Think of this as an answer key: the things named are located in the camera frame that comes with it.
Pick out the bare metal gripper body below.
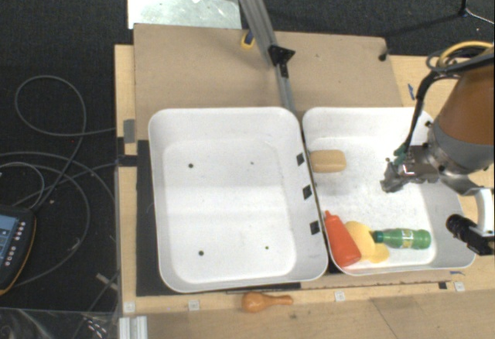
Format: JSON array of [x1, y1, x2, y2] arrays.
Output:
[[401, 143, 485, 196]]

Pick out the white plastic tray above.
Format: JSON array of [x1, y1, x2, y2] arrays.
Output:
[[148, 106, 330, 294], [301, 105, 477, 278]]

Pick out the green plastic bottle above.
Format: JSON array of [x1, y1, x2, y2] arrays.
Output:
[[371, 228, 432, 251]]

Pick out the tan bread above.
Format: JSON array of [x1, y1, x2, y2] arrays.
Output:
[[309, 149, 347, 175]]

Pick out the red squeeze bottle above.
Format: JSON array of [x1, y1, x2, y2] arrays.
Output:
[[323, 210, 363, 269]]

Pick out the brown toy drumstick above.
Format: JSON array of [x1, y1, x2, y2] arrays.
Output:
[[241, 291, 295, 314]]

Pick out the brown cardboard board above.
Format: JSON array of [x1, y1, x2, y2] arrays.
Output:
[[133, 22, 453, 292]]

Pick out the black cylinder on white bracket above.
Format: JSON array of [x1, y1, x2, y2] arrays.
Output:
[[445, 187, 495, 258]]

